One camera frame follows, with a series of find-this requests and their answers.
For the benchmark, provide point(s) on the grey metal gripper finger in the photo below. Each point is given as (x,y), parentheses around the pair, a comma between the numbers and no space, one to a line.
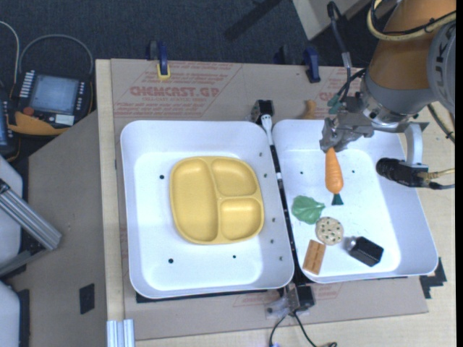
(326,136)
(343,140)

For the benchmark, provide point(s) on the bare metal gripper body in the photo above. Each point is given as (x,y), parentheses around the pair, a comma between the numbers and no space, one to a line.
(356,119)

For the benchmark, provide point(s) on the orange carrot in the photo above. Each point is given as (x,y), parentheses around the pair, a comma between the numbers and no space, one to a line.
(334,174)

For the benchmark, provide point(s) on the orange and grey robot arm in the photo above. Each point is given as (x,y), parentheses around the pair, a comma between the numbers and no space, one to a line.
(405,60)

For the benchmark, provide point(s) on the thin black and white rod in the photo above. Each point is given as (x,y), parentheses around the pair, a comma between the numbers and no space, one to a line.
(278,174)

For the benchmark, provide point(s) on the green lettuce leaf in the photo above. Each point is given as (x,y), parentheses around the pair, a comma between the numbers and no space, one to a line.
(306,209)

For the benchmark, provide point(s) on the white plastic tray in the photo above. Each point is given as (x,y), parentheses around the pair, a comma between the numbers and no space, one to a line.
(380,208)
(152,201)

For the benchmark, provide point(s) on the beige biscuit with dark chips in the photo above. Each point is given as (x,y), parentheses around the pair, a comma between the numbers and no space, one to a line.
(329,230)

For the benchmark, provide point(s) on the black bottle with silver cap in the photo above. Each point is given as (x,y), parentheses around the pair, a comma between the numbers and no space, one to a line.
(367,251)

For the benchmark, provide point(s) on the orange rectangular cracker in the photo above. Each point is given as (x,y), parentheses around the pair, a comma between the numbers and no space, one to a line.
(314,257)

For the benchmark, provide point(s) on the brown cardboard board, red print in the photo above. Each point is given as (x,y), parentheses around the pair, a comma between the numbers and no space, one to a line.
(202,89)

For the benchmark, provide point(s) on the yellow divided plate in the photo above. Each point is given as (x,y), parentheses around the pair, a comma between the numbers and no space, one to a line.
(197,201)

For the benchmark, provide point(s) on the black cylinder on white bracket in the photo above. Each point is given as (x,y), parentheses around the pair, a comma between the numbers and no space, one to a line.
(398,170)

